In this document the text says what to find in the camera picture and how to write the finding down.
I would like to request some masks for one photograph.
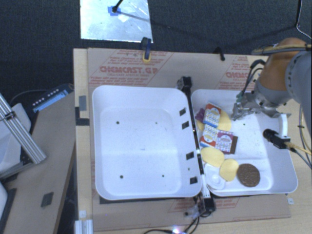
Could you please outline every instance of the cardboard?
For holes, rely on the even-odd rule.
[[[189,54],[152,51],[149,63],[143,63],[142,51],[88,49],[88,92],[94,231],[188,225],[185,212],[194,206],[192,198],[105,201],[94,186],[94,143],[91,94],[97,86],[126,85],[175,87],[182,76],[191,76],[192,91],[203,89],[240,90],[246,82],[251,62],[259,57]],[[252,89],[252,82],[247,90]],[[201,223],[246,221],[290,217],[285,195],[256,195],[217,198],[216,211]]]

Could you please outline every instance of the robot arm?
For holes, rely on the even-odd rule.
[[[300,39],[289,38],[278,46],[301,44]],[[232,119],[263,112],[279,117],[278,106],[293,98],[301,104],[311,136],[311,48],[309,51],[290,51],[272,54],[265,64],[254,91],[244,93],[234,104]]]

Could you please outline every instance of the empty white tray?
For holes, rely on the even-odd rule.
[[[189,105],[180,90],[100,86],[92,100],[100,196],[119,200],[199,193]]]
[[[192,94],[194,114],[212,102],[231,116],[237,94],[238,91],[196,90]],[[246,187],[236,177],[231,182],[225,182],[222,190],[213,189],[208,184],[212,193],[217,196],[239,196],[291,193],[296,190],[298,180],[290,153],[287,149],[274,147],[263,137],[263,131],[268,128],[279,132],[279,120],[263,113],[232,121],[231,132],[238,136],[236,152],[234,155],[225,155],[225,158],[234,158],[239,164],[254,165],[260,171],[260,183],[255,187]]]

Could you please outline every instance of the brown disc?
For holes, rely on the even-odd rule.
[[[247,187],[254,187],[259,184],[260,172],[252,164],[241,164],[237,170],[238,180]]]

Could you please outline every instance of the purple object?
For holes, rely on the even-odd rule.
[[[196,114],[195,119],[199,120],[200,122],[203,122],[204,115],[205,115],[205,110],[201,108],[199,112]]]

